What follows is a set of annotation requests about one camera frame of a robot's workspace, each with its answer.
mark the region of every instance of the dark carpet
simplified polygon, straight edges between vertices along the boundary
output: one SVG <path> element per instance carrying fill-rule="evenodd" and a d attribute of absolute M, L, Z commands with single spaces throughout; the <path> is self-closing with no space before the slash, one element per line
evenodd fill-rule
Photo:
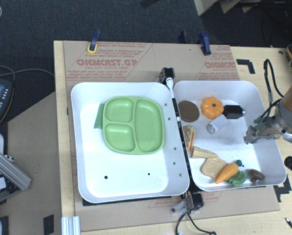
<path fill-rule="evenodd" d="M 100 41 L 177 43 L 186 31 L 188 43 L 195 44 L 205 31 L 211 44 L 286 47 L 292 42 L 292 0 L 263 0 L 247 13 L 236 6 L 226 14 L 216 3 L 201 17 L 194 0 L 0 0 L 0 6 L 0 65 L 14 71 L 53 73 L 53 41 L 90 41 L 95 28 L 101 29 Z M 54 89 L 45 72 L 16 74 L 5 121 Z"/>

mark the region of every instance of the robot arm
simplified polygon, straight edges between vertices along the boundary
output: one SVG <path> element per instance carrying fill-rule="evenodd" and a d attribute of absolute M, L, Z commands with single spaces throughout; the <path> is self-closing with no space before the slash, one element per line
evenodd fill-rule
<path fill-rule="evenodd" d="M 259 139 L 278 139 L 292 143 L 292 85 L 282 99 L 272 104 L 275 113 L 272 117 L 260 116 L 249 126 L 244 142 L 256 143 Z"/>

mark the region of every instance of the white tray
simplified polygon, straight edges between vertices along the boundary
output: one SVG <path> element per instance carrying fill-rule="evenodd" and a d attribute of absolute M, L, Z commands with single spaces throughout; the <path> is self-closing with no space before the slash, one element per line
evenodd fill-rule
<path fill-rule="evenodd" d="M 240 170 L 256 169 L 265 175 L 265 180 L 252 184 L 248 178 L 239 188 L 278 185 L 284 182 L 286 170 L 275 140 L 259 140 L 256 144 L 245 144 L 243 137 L 249 125 L 264 111 L 257 88 L 246 81 L 180 81 L 174 86 L 177 102 L 183 100 L 194 103 L 200 111 L 202 100 L 214 96 L 223 105 L 240 105 L 245 115 L 239 119 L 230 119 L 229 125 L 215 134 L 206 130 L 211 121 L 200 112 L 200 117 L 192 123 L 182 122 L 184 125 L 195 127 L 196 139 L 194 145 L 215 152 L 227 163 L 241 160 L 244 167 Z M 216 184 L 213 179 L 200 172 L 205 159 L 190 158 L 190 167 L 194 183 L 202 190 L 213 191 L 236 188 L 226 182 Z"/>
<path fill-rule="evenodd" d="M 108 148 L 94 129 L 97 110 L 114 96 L 141 96 L 157 102 L 164 116 L 165 143 L 154 154 L 127 155 Z M 79 83 L 71 92 L 78 188 L 91 203 L 183 194 L 189 175 L 168 88 L 150 83 Z"/>

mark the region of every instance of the tabletop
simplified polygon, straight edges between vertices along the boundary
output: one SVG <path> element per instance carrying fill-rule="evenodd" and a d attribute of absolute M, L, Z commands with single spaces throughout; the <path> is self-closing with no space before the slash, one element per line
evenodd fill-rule
<path fill-rule="evenodd" d="M 61 185 L 61 208 L 62 217 L 75 216 L 72 166 L 71 166 L 71 147 L 69 137 L 69 121 L 67 116 L 67 88 L 65 70 L 65 51 L 64 41 L 54 41 L 54 61 L 55 61 L 55 80 L 57 98 L 57 121 L 58 121 L 58 145 L 60 161 L 60 185 Z M 267 86 L 264 79 L 263 63 L 269 59 L 273 65 L 274 74 L 278 89 L 286 92 L 292 84 L 292 73 L 288 69 L 286 50 L 283 48 L 259 48 L 259 47 L 230 47 L 234 59 L 250 60 L 255 69 L 255 74 L 250 74 L 248 67 L 237 65 L 240 80 L 253 83 L 259 90 L 261 98 L 268 105 Z M 292 156 L 292 144 L 285 140 L 278 139 L 277 145 L 283 159 Z M 287 169 L 289 182 L 292 188 L 292 171 Z M 220 234 L 291 234 L 292 230 L 286 223 L 285 218 L 292 221 L 292 190 L 289 194 L 282 195 L 279 211 L 235 215 L 227 217 L 207 218 L 195 220 L 197 226 L 208 231 L 216 231 Z M 175 222 L 143 225 L 134 227 L 124 227 L 117 229 L 107 229 L 100 231 L 82 232 L 84 235 L 148 235 L 148 234 L 174 234 Z M 183 221 L 179 226 L 179 231 L 184 234 L 200 234 L 199 231 L 190 223 Z"/>

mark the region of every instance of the brown round toy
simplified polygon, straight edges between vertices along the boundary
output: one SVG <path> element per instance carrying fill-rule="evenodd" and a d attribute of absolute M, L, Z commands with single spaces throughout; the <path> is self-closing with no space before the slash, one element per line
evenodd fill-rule
<path fill-rule="evenodd" d="M 180 117 L 185 122 L 194 122 L 199 117 L 198 107 L 190 101 L 182 101 L 178 104 Z"/>

